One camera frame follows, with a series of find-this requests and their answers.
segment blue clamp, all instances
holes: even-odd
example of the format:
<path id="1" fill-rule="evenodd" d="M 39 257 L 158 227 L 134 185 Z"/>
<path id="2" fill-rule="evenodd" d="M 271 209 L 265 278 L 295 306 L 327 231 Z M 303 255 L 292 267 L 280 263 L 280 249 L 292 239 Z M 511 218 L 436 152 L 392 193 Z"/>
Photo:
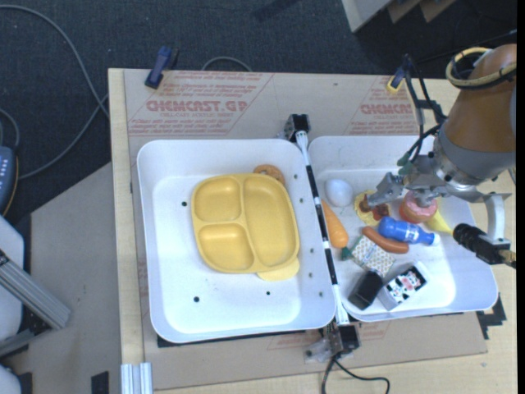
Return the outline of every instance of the blue clamp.
<path id="1" fill-rule="evenodd" d="M 149 72 L 148 78 L 144 84 L 150 88 L 158 89 L 161 80 L 164 77 L 162 71 L 166 68 L 171 59 L 171 49 L 168 47 L 161 47 L 157 53 L 157 61 L 155 67 Z"/>

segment blue object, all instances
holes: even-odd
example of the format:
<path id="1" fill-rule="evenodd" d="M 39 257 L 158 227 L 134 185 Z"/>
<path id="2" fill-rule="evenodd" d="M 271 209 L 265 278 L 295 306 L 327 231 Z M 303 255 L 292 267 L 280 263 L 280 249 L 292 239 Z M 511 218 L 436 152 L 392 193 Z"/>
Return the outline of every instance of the blue object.
<path id="1" fill-rule="evenodd" d="M 395 220 L 390 216 L 385 216 L 381 219 L 377 231 L 385 238 L 391 238 L 409 244 L 437 245 L 441 240 L 440 236 L 436 233 L 425 232 L 418 225 L 402 220 Z"/>
<path id="2" fill-rule="evenodd" d="M 168 47 L 161 47 L 157 53 L 157 61 L 155 67 L 149 72 L 144 84 L 150 88 L 158 89 L 161 80 L 164 77 L 162 71 L 166 68 L 171 59 L 171 49 Z"/>

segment wooden table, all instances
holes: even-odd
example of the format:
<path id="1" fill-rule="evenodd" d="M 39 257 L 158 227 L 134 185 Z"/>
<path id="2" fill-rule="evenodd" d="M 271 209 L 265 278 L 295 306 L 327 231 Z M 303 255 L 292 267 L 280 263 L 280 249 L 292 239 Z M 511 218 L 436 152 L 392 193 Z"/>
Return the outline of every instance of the wooden table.
<path id="1" fill-rule="evenodd" d="M 126 97 L 123 69 L 110 69 L 109 94 L 112 128 L 112 166 L 115 191 L 116 252 L 121 320 L 121 360 L 123 364 L 144 362 L 144 343 L 139 304 L 139 276 L 135 246 L 135 218 L 130 193 L 130 152 L 127 135 Z M 428 80 L 431 96 L 448 112 L 457 90 L 445 80 Z M 512 192 L 515 186 L 508 174 L 501 174 L 489 190 Z M 515 196 L 505 202 L 506 236 L 516 250 Z M 472 212 L 478 226 L 486 227 L 484 206 L 474 205 Z M 390 379 L 390 392 L 517 392 L 517 295 L 516 272 L 504 265 L 494 266 L 500 298 L 506 313 L 502 326 L 490 327 L 486 342 L 488 353 L 441 360 L 426 360 L 364 369 L 351 369 L 364 377 Z M 163 393 L 246 393 L 246 392 L 320 392 L 322 374 L 307 373 L 280 378 L 187 387 Z M 341 371 L 332 371 L 328 392 L 384 392 L 383 382 L 351 380 Z"/>

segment orange carrot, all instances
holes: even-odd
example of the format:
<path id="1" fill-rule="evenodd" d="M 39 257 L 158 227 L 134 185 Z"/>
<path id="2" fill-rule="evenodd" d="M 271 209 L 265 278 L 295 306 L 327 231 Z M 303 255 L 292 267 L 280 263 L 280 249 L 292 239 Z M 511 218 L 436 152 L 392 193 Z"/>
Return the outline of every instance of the orange carrot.
<path id="1" fill-rule="evenodd" d="M 345 247 L 349 239 L 345 227 L 325 200 L 321 200 L 321 204 L 331 245 L 336 248 Z"/>

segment gray surface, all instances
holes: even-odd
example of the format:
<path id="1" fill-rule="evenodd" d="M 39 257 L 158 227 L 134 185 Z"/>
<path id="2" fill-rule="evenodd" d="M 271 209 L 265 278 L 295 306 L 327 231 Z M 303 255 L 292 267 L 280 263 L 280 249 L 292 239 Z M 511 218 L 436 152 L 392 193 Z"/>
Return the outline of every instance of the gray surface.
<path id="1" fill-rule="evenodd" d="M 33 394 L 91 393 L 91 377 L 109 372 L 118 392 L 120 330 L 111 164 L 32 215 L 32 276 L 71 308 L 67 327 L 42 334 L 7 358 L 33 374 Z"/>

